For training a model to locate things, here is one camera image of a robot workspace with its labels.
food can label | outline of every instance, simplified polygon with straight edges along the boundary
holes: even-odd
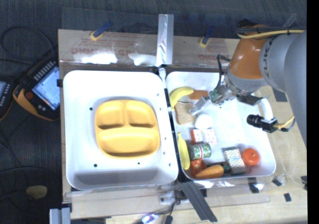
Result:
[[[190,159],[209,158],[211,148],[208,143],[195,144],[189,147]]]

yellow divided plate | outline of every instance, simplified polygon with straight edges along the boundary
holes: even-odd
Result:
[[[113,100],[99,105],[95,134],[100,150],[112,158],[138,158],[160,147],[160,131],[153,109],[135,100]]]

small box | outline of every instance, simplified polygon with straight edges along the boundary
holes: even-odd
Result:
[[[215,130],[213,129],[192,129],[191,132],[191,139],[193,144],[198,143],[208,143],[210,145],[217,144]]]
[[[245,163],[238,148],[228,148],[223,151],[225,161],[229,165],[230,174],[243,174],[246,172]]]

tomato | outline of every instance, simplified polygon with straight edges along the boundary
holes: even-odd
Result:
[[[200,171],[206,168],[206,164],[204,161],[200,159],[195,159],[190,162],[191,175],[195,177]]]

white sink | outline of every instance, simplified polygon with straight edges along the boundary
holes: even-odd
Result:
[[[196,90],[212,91],[217,85],[218,73],[206,72],[171,72],[166,78],[167,90],[172,92],[179,87],[191,87]],[[276,170],[276,160],[266,132],[246,122],[250,114],[260,114],[258,105],[251,106],[237,100],[227,101],[219,105],[210,104],[198,113],[209,114],[212,117],[212,129],[216,132],[217,144],[212,147],[212,154],[205,158],[207,165],[224,162],[223,149],[236,147],[241,152],[248,147],[255,148],[260,155],[260,161],[255,166],[246,166],[246,172],[241,175],[224,175],[221,178],[213,178],[210,181],[230,180],[250,177],[270,177]],[[187,144],[192,144],[190,131],[194,124],[179,125],[176,121],[176,113],[173,112],[175,132],[181,133]],[[190,169],[185,175],[192,180],[198,180],[191,176]]]
[[[150,72],[82,71],[63,79],[66,177],[78,190],[174,182],[178,165],[161,79]],[[160,147],[152,155],[117,159],[103,154],[95,135],[97,107],[111,100],[138,100],[156,114]]]

